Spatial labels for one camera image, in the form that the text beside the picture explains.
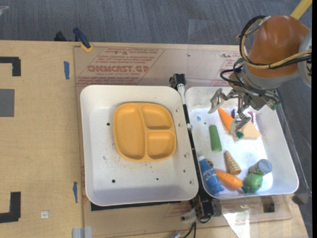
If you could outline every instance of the yellow divided plate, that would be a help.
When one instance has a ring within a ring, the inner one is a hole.
[[[116,108],[113,136],[119,154],[130,161],[164,160],[176,150],[173,118],[163,106],[129,102]]]

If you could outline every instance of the yellow cable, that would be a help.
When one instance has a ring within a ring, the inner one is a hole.
[[[253,24],[251,24],[251,25],[249,26],[249,28],[247,29],[245,35],[243,35],[242,37],[240,36],[240,37],[241,37],[241,47],[244,47],[245,40],[246,40],[246,37],[247,37],[247,35],[248,35],[250,29],[251,29],[252,26],[253,26],[255,23],[257,23],[258,21],[261,21],[261,19],[258,19],[258,20],[256,20]],[[288,62],[288,61],[294,60],[294,59],[299,58],[299,57],[301,57],[301,56],[303,56],[303,55],[308,55],[308,54],[311,54],[311,53],[312,53],[312,49],[308,49],[308,50],[299,52],[299,53],[297,53],[297,54],[294,54],[294,55],[292,55],[292,56],[290,56],[290,57],[287,57],[287,58],[285,58],[285,59],[283,59],[283,60],[281,60],[281,61],[275,62],[275,63],[263,64],[263,65],[256,65],[256,64],[254,64],[254,63],[252,63],[252,62],[248,62],[249,59],[248,59],[248,57],[246,56],[246,54],[245,54],[245,52],[244,52],[244,49],[241,49],[241,57],[243,58],[243,60],[245,61],[245,63],[248,64],[249,66],[255,68],[255,69],[270,69],[270,68],[274,68],[274,67],[279,66],[279,65],[282,65],[282,64],[284,64],[284,63],[286,63],[286,62]]]
[[[297,7],[291,13],[291,16],[299,19],[309,6],[313,3],[313,0],[301,0]]]

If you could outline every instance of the wire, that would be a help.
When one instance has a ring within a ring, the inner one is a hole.
[[[223,71],[220,73],[220,77],[221,77],[223,80],[225,80],[225,81],[227,81],[227,82],[229,82],[229,83],[232,83],[232,84],[234,84],[234,85],[240,86],[240,87],[242,87],[242,88],[244,88],[244,89],[246,89],[246,90],[248,90],[248,91],[252,91],[252,92],[258,93],[258,94],[260,94],[260,95],[264,95],[264,94],[266,93],[265,90],[250,88],[249,86],[247,86],[246,84],[244,84],[244,83],[240,80],[240,78],[238,77],[238,75],[237,75],[237,70],[239,70],[239,69],[241,69],[241,66],[238,67],[238,68],[235,68],[235,67],[234,67],[233,69],[223,70]],[[231,79],[229,79],[229,78],[224,77],[223,74],[225,74],[225,73],[227,73],[227,72],[233,72],[233,73],[235,74],[236,78],[238,79],[238,81],[234,81],[234,80],[231,80]]]
[[[192,206],[192,208],[196,207],[199,203],[199,196],[196,195],[193,199],[191,199],[190,201],[190,204]]]
[[[192,224],[192,226],[191,226],[190,230],[188,231],[188,233],[187,233],[184,237],[182,237],[182,238],[186,238],[188,235],[190,235],[190,233],[192,232],[194,226],[195,226],[195,228],[196,228],[196,222],[194,222],[194,223]]]
[[[196,222],[194,223],[194,237],[193,238],[195,237],[196,237]]]
[[[270,64],[263,64],[263,63],[254,63],[252,61],[249,60],[249,58],[246,56],[245,52],[244,52],[244,44],[245,44],[245,40],[247,38],[247,35],[251,32],[254,31],[250,31],[250,29],[252,28],[252,26],[254,24],[256,24],[259,21],[262,21],[265,18],[265,16],[256,16],[254,18],[252,18],[251,20],[249,20],[249,22],[245,25],[245,27],[243,28],[241,34],[238,36],[240,38],[240,45],[239,45],[239,51],[240,51],[240,55],[243,58],[243,60],[245,61],[245,63],[249,66],[251,66],[252,68],[256,68],[256,69],[277,69],[280,67],[284,67],[293,63],[297,63],[303,60],[309,60],[310,56],[305,56],[303,58],[301,58],[304,55],[309,55],[312,53],[312,49],[308,49],[302,52],[299,52],[297,54],[294,54],[290,57],[287,57],[281,61],[275,62],[275,63],[270,63]]]
[[[207,223],[210,219],[211,219],[211,216],[209,216],[209,217],[207,218],[207,220],[205,220],[205,221],[202,221],[201,219],[198,219],[198,221],[199,221],[200,223],[204,224],[204,223]]]

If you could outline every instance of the blue tape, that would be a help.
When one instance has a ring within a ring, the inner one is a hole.
[[[77,200],[77,182],[74,181],[74,185],[73,185],[73,192],[74,192],[74,196],[75,196],[75,202],[78,203]]]
[[[69,79],[69,62],[64,61],[64,73],[65,73],[65,78]]]

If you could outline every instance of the white tray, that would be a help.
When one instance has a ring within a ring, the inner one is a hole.
[[[238,175],[242,180],[247,176],[248,168],[259,159],[270,160],[273,169],[271,173],[263,177],[262,187],[256,193],[245,194],[241,189],[230,189],[224,186],[225,190],[217,195],[209,194],[215,198],[224,199],[295,192],[299,186],[299,180],[276,111],[272,111],[267,106],[259,111],[249,108],[250,111],[256,113],[258,130],[262,137],[234,140],[223,128],[218,111],[208,114],[211,108],[210,99],[217,89],[219,87],[191,87],[185,93],[196,153],[210,159],[214,168],[226,171],[223,153],[226,150],[229,151],[242,169]],[[223,87],[222,89],[225,94],[228,94],[232,88]],[[234,108],[237,108],[237,99],[225,101],[221,107],[230,114]],[[209,126],[212,124],[217,126],[222,151],[211,150]]]
[[[177,147],[168,159],[131,162],[116,150],[112,119],[126,102],[166,107],[174,120]],[[92,85],[80,94],[86,194],[100,206],[183,201],[196,196],[198,180],[181,97],[167,86]]]

